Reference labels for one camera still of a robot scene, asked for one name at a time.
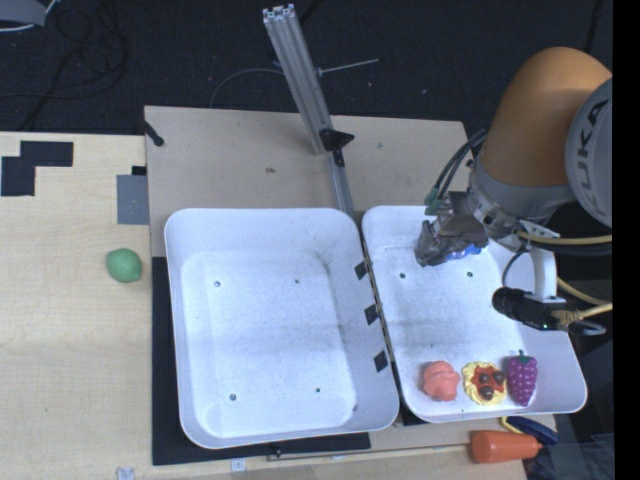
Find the wooden table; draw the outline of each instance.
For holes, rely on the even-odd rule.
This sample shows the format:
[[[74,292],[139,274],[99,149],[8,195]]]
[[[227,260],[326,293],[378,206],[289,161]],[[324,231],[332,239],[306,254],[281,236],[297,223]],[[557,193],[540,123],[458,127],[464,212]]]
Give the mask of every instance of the wooden table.
[[[183,111],[152,109],[151,114]],[[241,134],[250,133],[243,125],[251,128],[258,118],[263,130],[283,123],[287,130],[298,124],[304,130],[291,115],[196,114],[198,119],[219,122],[221,128],[233,123]],[[156,117],[159,129],[161,121]],[[436,172],[418,158],[403,157],[405,183],[421,183],[409,194],[420,194],[420,198],[433,182],[429,179],[437,176],[440,166],[465,140],[460,123],[425,121],[420,128],[415,121],[338,117],[335,122],[348,124],[345,131],[356,137],[363,132],[373,144],[370,150],[378,153],[377,144],[382,141],[375,130],[384,131],[385,126],[395,130],[396,138],[408,133],[402,148],[410,146],[416,131],[435,133],[439,139],[433,140],[433,156],[427,162],[438,166]],[[169,130],[162,133],[170,143]],[[392,152],[393,141],[388,139],[383,147]],[[0,197],[2,478],[110,479],[117,478],[118,468],[132,468],[136,479],[231,479],[237,475],[232,473],[235,466],[246,468],[243,478],[260,479],[399,480],[425,478],[427,471],[430,478],[526,478],[519,461],[481,465],[470,457],[470,432],[500,429],[493,419],[413,427],[398,423],[371,433],[372,448],[366,451],[253,457],[243,464],[220,460],[152,465],[152,241],[149,226],[118,224],[116,198],[116,176],[131,174],[132,166],[147,165],[150,141],[141,136],[7,132],[0,133],[0,156],[18,156],[21,141],[73,142],[74,158],[72,167],[37,167],[34,196]],[[286,169],[287,161],[283,162],[276,167]],[[350,180],[363,179],[357,165],[364,164],[366,158],[350,162],[347,156]],[[161,183],[153,185],[154,174],[158,177],[150,169],[152,201],[160,199],[156,189]],[[375,205],[375,195],[362,202],[357,195],[359,183],[352,186],[356,209]],[[398,190],[403,189],[400,183]],[[171,201],[171,197],[164,199],[167,208]],[[139,281],[121,284],[108,275],[105,256],[120,247],[141,257]],[[551,415],[540,419],[553,424]]]

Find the purple grapes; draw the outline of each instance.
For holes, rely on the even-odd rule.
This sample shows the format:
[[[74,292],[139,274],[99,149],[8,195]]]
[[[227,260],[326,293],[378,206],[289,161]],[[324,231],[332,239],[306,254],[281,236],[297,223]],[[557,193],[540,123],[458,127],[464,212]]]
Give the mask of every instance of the purple grapes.
[[[535,357],[525,356],[522,350],[519,355],[509,358],[507,365],[507,382],[509,392],[522,407],[529,401],[536,389],[538,379],[538,361]]]

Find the black clamp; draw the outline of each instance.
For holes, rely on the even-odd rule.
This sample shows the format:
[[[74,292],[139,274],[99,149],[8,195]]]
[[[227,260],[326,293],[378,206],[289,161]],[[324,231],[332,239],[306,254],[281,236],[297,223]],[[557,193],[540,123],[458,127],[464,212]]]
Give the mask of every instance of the black clamp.
[[[331,128],[320,130],[320,140],[325,151],[333,152],[333,161],[339,167],[344,167],[344,157],[342,156],[342,148],[349,144],[355,138],[354,135]]]

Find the green ball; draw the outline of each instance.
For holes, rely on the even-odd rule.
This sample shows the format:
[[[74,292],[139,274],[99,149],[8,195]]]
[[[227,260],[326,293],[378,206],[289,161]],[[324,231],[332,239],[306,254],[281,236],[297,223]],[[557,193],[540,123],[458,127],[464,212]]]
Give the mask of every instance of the green ball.
[[[116,249],[107,254],[107,269],[116,281],[132,283],[142,275],[142,262],[131,249]]]

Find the empty white tray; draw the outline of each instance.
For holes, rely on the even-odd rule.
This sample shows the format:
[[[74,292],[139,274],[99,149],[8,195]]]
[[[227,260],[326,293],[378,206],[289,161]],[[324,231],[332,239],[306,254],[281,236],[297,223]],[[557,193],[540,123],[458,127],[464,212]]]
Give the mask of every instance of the empty white tray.
[[[447,422],[515,414],[569,413],[582,408],[587,391],[569,336],[539,331],[498,313],[491,304],[512,253],[491,241],[479,255],[421,267],[414,255],[425,208],[380,206],[363,218],[362,230],[397,367],[402,398],[419,418]],[[508,285],[533,290],[529,255],[510,270]],[[464,392],[442,402],[421,389],[424,366],[436,360],[460,373],[472,361],[506,372],[506,358],[522,349],[538,360],[538,382],[527,407],[509,396],[480,406]]]
[[[180,421],[205,448],[379,430],[399,396],[354,222],[185,209],[165,227]]]

